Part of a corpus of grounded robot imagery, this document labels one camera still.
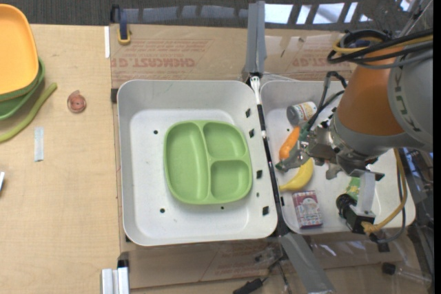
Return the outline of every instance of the metal bracket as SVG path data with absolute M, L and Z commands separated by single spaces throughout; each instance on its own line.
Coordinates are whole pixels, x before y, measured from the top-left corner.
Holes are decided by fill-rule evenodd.
M 247 56 L 242 72 L 244 82 L 248 80 L 250 74 L 262 76 L 266 58 L 265 2 L 258 1 L 248 7 Z
M 308 293 L 325 294 L 335 291 L 301 235 L 288 233 L 280 239 L 280 242 Z
M 115 12 L 118 13 L 119 28 L 117 30 L 118 42 L 122 45 L 130 43 L 130 31 L 127 25 L 127 14 L 124 9 L 121 9 L 119 5 L 112 5 L 110 10 L 110 22 L 115 23 Z
M 130 294 L 129 268 L 101 270 L 101 294 Z
M 357 206 L 355 207 L 356 213 L 373 215 L 371 209 L 375 195 L 375 183 L 375 173 L 366 171 L 364 175 L 360 177 L 360 193 L 358 194 Z
M 1 188 L 3 186 L 3 181 L 5 180 L 5 172 L 4 171 L 0 171 L 0 191 Z

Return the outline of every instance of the banana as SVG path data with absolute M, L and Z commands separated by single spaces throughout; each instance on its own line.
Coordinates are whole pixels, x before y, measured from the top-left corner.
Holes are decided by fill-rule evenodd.
M 314 171 L 314 159 L 309 158 L 304 164 L 300 166 L 297 174 L 286 184 L 278 187 L 280 191 L 299 191 L 301 190 L 312 177 Z

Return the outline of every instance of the yellow cable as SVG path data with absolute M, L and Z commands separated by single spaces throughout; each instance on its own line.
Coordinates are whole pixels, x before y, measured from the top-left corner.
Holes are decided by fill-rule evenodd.
M 398 205 L 398 207 L 395 209 L 395 211 L 393 211 L 389 216 L 387 216 L 382 222 L 380 222 L 378 224 L 371 224 L 369 222 L 361 222 L 363 230 L 365 231 L 365 233 L 367 235 L 369 235 L 370 233 L 376 233 L 381 228 L 383 228 L 387 223 L 389 223 L 391 220 L 393 220 L 404 208 L 404 205 L 406 204 L 406 201 L 407 201 L 407 185 L 406 185 L 406 178 L 404 177 L 404 167 L 402 166 L 402 161 L 401 161 L 401 157 L 398 153 L 398 150 L 393 149 L 393 152 L 395 153 L 395 157 L 396 157 L 397 164 L 398 164 L 398 173 L 400 174 L 400 181 L 401 181 L 402 190 L 403 190 L 402 200 L 401 200 L 401 203 Z
M 427 41 L 432 41 L 432 40 L 433 40 L 433 35 L 430 34 L 429 36 L 424 36 L 424 37 L 421 37 L 419 39 L 412 39 L 412 40 L 407 41 L 407 42 L 391 45 L 390 48 L 402 47 L 404 45 L 411 45 L 411 44 L 415 44 L 415 43 L 427 42 Z M 367 48 L 368 47 L 341 48 L 340 47 L 340 39 L 335 41 L 334 44 L 332 45 L 333 51 L 336 52 L 336 53 L 341 53 L 341 54 L 351 54 L 351 53 L 358 52 L 359 50 L 363 50 L 363 49 L 367 49 Z

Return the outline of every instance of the white tray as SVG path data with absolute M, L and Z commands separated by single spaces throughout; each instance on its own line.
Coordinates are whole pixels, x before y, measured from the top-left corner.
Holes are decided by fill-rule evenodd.
M 274 232 L 276 206 L 249 86 L 239 81 L 133 80 L 119 88 L 117 102 L 123 226 L 131 241 L 157 246 L 266 238 Z M 225 121 L 244 134 L 253 184 L 243 199 L 192 205 L 178 201 L 168 189 L 165 132 L 174 123 L 198 119 Z
M 340 90 L 342 90 L 340 82 L 331 83 L 327 97 Z M 287 107 L 306 101 L 313 101 L 315 104 L 318 104 L 322 91 L 323 82 L 316 81 L 269 81 L 262 85 L 260 95 L 262 97 L 265 124 L 267 126 L 269 149 L 274 165 L 279 162 L 278 151 L 289 135 L 287 130 L 292 128 L 286 116 Z M 376 183 L 376 192 L 372 206 L 372 211 L 376 215 L 376 222 L 380 222 L 400 204 L 396 159 L 393 151 L 389 151 L 379 157 L 370 169 L 385 174 Z M 336 198 L 345 192 L 350 177 L 340 172 L 336 178 L 327 180 L 325 176 L 326 170 L 326 164 L 321 167 L 314 166 L 312 179 L 305 187 L 305 190 L 316 191 L 323 220 L 321 227 L 301 229 L 297 222 L 292 192 L 285 191 L 280 194 L 284 204 L 282 206 L 283 218 L 292 231 L 305 235 L 349 231 L 345 220 L 338 215 Z M 286 173 L 275 169 L 275 172 L 278 184 L 283 185 L 295 175 L 297 169 L 290 169 Z M 416 211 L 409 188 L 405 207 L 406 224 L 411 224 L 415 219 Z M 386 228 L 399 228 L 401 224 L 402 217 L 401 213 L 399 213 Z

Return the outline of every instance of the small white object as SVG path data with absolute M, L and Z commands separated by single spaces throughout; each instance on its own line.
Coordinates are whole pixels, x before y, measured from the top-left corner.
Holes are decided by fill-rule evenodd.
M 0 191 L 1 191 L 1 187 L 3 186 L 3 180 L 5 179 L 5 172 L 4 171 L 0 171 Z
M 101 270 L 101 294 L 129 293 L 129 271 L 127 267 Z
M 44 159 L 44 128 L 36 126 L 34 129 L 34 162 L 39 162 Z
M 104 47 L 105 57 L 110 58 L 110 29 L 109 26 L 104 27 Z
M 359 214 L 367 214 L 370 212 L 373 204 L 373 197 L 375 196 L 375 174 L 370 171 L 366 171 L 364 175 L 360 177 L 360 193 L 358 195 L 358 201 L 356 211 Z

